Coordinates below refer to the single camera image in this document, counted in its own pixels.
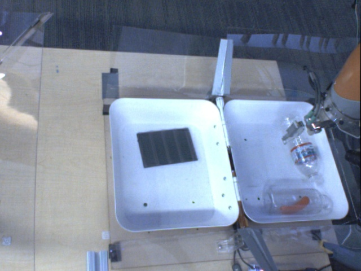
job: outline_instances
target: metal bracket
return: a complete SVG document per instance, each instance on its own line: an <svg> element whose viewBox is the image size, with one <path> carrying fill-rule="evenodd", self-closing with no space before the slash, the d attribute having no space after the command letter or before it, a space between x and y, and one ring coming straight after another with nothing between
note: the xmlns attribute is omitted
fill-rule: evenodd
<svg viewBox="0 0 361 271"><path fill-rule="evenodd" d="M360 120L344 115L331 100L331 91L326 95L322 110L340 131L354 138L360 138Z"/></svg>
<svg viewBox="0 0 361 271"><path fill-rule="evenodd" d="M215 68L212 96L222 97L231 90L233 40L221 39Z"/></svg>
<svg viewBox="0 0 361 271"><path fill-rule="evenodd" d="M108 251L88 251L86 254L87 271L108 271Z"/></svg>
<svg viewBox="0 0 361 271"><path fill-rule="evenodd" d="M233 253L238 249L247 250L247 246L239 233L229 237L227 240L216 241L217 252L222 253Z"/></svg>
<svg viewBox="0 0 361 271"><path fill-rule="evenodd" d="M103 115L109 115L109 108L114 100L119 98L119 73L117 68L111 68L110 73L102 73Z"/></svg>
<svg viewBox="0 0 361 271"><path fill-rule="evenodd" d="M120 262L122 260L122 255L120 251L120 242L114 244L109 244L109 259L111 262Z"/></svg>
<svg viewBox="0 0 361 271"><path fill-rule="evenodd" d="M285 145L290 138L298 137L305 130L305 125L301 121L293 121L286 130L286 134L282 137L283 144Z"/></svg>
<svg viewBox="0 0 361 271"><path fill-rule="evenodd" d="M238 189L238 179L237 179L237 177L233 177L233 184L234 184L234 187L235 187L235 193L236 193L237 201L240 202L241 201L241 194L239 193L239 189Z"/></svg>
<svg viewBox="0 0 361 271"><path fill-rule="evenodd" d="M278 271L260 230L242 228L238 229L238 232L242 236L244 243L249 247L258 265L264 271Z"/></svg>

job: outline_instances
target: hinge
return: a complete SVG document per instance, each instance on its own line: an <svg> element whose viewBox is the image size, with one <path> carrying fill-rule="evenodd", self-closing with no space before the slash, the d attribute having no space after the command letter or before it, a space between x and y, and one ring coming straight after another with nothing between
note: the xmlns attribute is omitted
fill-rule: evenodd
<svg viewBox="0 0 361 271"><path fill-rule="evenodd" d="M236 193L237 201L240 202L241 201L241 194L239 193L237 177L233 177L233 184L234 184L234 187L235 187L235 193Z"/></svg>
<svg viewBox="0 0 361 271"><path fill-rule="evenodd" d="M221 121L222 121L222 128L224 133L224 140L226 141L226 146L229 149L230 148L230 140L228 138L228 132L227 132L227 126L226 126L226 120L224 119L224 100L223 97L217 97L215 99L215 104L217 105L219 109L219 114L221 115Z"/></svg>

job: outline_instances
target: clear plastic bottle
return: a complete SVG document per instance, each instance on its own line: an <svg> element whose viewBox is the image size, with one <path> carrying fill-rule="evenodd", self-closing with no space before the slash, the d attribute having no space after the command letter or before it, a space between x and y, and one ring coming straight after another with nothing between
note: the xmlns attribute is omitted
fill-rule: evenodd
<svg viewBox="0 0 361 271"><path fill-rule="evenodd" d="M265 188L263 197L265 208L275 215L315 215L332 209L329 197L313 188L294 189L278 184Z"/></svg>
<svg viewBox="0 0 361 271"><path fill-rule="evenodd" d="M290 126L291 123L292 120L286 119L287 126ZM301 173L308 178L318 174L318 156L307 132L298 132L288 140L287 146L294 164Z"/></svg>

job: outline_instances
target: wooden table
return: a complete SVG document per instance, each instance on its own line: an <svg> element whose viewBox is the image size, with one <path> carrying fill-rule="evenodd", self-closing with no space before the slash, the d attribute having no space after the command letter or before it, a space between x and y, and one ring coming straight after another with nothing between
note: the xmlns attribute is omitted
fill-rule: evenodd
<svg viewBox="0 0 361 271"><path fill-rule="evenodd" d="M42 64L33 61L41 54ZM107 250L111 240L147 238L115 225L108 200L112 182L111 170L107 176L101 75L118 68L122 85L135 92L147 84L185 93L195 88L201 94L212 86L217 59L32 47L22 47L11 59L6 64L10 76L20 78L0 80L0 237L12 237L12 242L0 246L0 270L86 270L87 251ZM282 95L276 62L234 59L232 89ZM326 233L329 241L335 240L331 227ZM279 268L328 264L327 254L316 242L310 244L297 249L295 241L292 252L276 250ZM231 265L227 255L132 270L231 270Z"/></svg>

